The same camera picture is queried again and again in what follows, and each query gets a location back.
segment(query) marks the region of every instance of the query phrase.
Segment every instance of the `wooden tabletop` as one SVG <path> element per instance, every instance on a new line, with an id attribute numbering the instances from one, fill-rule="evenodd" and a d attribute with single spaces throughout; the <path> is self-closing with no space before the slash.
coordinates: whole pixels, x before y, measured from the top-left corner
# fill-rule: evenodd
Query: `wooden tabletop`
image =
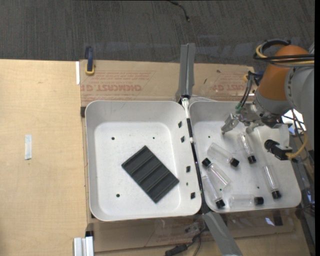
<path id="1" fill-rule="evenodd" d="M 1 256 L 71 256 L 73 239 L 84 237 L 87 217 L 80 106 L 75 62 L 0 60 Z M 28 160 L 25 135 L 32 135 Z M 243 255 L 308 255 L 301 223 L 292 219 L 294 232 L 237 238 Z M 98 255 L 163 256 L 171 247 Z M 181 256 L 192 255 L 194 249 Z M 214 241 L 204 242 L 198 255 L 209 252 L 221 255 Z"/>

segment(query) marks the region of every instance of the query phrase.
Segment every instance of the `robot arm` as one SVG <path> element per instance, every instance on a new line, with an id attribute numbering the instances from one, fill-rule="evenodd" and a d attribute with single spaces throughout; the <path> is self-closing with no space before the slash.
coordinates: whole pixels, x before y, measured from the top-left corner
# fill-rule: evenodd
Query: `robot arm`
<path id="1" fill-rule="evenodd" d="M 282 48 L 273 57 L 265 56 L 264 50 L 274 45 L 280 45 Z M 262 77 L 259 77 L 260 74 L 248 74 L 246 92 L 236 106 L 235 113 L 230 114 L 225 121 L 221 128 L 222 133 L 232 130 L 239 122 L 248 126 L 247 133 L 263 125 L 279 128 L 283 125 L 282 116 L 289 110 L 296 109 L 303 116 L 307 135 L 314 149 L 314 44 L 308 52 L 287 41 L 269 40 L 258 46 L 254 58 L 270 64 Z M 259 85 L 254 100 L 252 103 L 246 103 L 252 83 L 256 79 L 259 79 Z M 274 148 L 282 147 L 281 144 L 272 144 L 270 141 L 267 144 L 273 145 Z M 297 155 L 282 153 L 285 157 L 281 160 Z"/>

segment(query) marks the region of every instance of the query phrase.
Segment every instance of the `vial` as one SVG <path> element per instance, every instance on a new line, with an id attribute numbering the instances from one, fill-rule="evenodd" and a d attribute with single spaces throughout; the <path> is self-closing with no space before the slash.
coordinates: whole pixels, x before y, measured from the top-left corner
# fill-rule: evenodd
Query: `vial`
<path id="1" fill-rule="evenodd" d="M 230 208 L 246 208 L 256 207 L 264 204 L 262 196 L 254 196 L 253 194 L 232 194 L 229 198 Z"/>
<path id="2" fill-rule="evenodd" d="M 214 201 L 218 209 L 224 207 L 226 204 L 222 199 L 222 193 L 220 190 L 216 189 L 217 186 L 215 181 L 212 179 L 212 176 L 209 172 L 206 172 L 202 177 L 202 185 L 205 191 L 208 201 Z"/>
<path id="3" fill-rule="evenodd" d="M 264 182 L 267 185 L 269 191 L 271 192 L 273 199 L 276 200 L 281 198 L 281 194 L 279 192 L 279 183 L 277 180 L 277 176 L 274 172 L 273 166 L 265 165 L 262 169 Z"/>
<path id="4" fill-rule="evenodd" d="M 233 155 L 220 147 L 216 143 L 212 143 L 207 151 L 207 154 L 210 158 L 218 159 L 221 162 L 225 162 L 227 164 L 232 165 L 233 167 L 237 167 L 239 165 L 239 161 L 233 157 Z"/>
<path id="5" fill-rule="evenodd" d="M 240 140 L 240 143 L 241 143 L 241 146 L 244 148 L 244 151 L 245 151 L 245 155 L 249 161 L 249 164 L 254 164 L 257 162 L 256 160 L 256 157 L 254 155 L 254 152 L 252 150 L 252 147 L 249 143 L 249 138 L 248 138 L 248 135 L 245 133 L 245 132 L 241 132 L 239 134 L 239 140 Z"/>
<path id="6" fill-rule="evenodd" d="M 202 164 L 206 168 L 206 172 L 212 174 L 214 182 L 220 186 L 221 189 L 224 189 L 231 183 L 231 179 L 220 169 L 218 165 L 212 163 L 208 158 L 202 161 Z"/>

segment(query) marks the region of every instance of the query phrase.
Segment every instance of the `white tape strip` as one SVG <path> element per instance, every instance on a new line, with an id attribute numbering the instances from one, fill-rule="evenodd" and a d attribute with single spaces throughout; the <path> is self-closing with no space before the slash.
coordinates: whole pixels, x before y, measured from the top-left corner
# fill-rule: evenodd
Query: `white tape strip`
<path id="1" fill-rule="evenodd" d="M 32 157 L 32 135 L 26 134 L 24 136 L 24 160 L 29 160 Z"/>
<path id="2" fill-rule="evenodd" d="M 76 74 L 76 84 L 80 84 L 80 62 L 75 62 L 75 74 Z"/>

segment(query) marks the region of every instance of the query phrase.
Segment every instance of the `dark gray floor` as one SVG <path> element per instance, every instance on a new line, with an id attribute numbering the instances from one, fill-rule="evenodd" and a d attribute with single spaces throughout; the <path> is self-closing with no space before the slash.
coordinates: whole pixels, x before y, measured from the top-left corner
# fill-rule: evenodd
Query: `dark gray floor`
<path id="1" fill-rule="evenodd" d="M 0 59 L 76 61 L 86 45 L 100 60 L 179 62 L 196 44 L 197 63 L 250 65 L 266 39 L 308 49 L 315 0 L 0 0 Z"/>

